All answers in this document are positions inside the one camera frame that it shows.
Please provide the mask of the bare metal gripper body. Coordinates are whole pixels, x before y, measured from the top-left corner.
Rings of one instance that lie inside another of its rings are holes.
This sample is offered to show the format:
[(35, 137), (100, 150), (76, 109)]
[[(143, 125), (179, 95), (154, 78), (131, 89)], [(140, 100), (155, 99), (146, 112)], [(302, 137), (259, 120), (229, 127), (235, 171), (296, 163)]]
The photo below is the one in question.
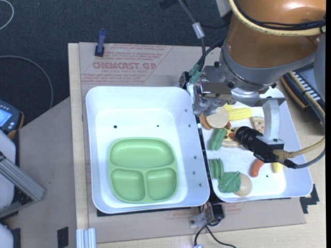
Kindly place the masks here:
[(260, 92), (267, 91), (275, 82), (276, 73), (269, 68), (206, 66), (200, 77), (200, 92), (202, 97), (211, 98), (215, 104), (256, 104)]

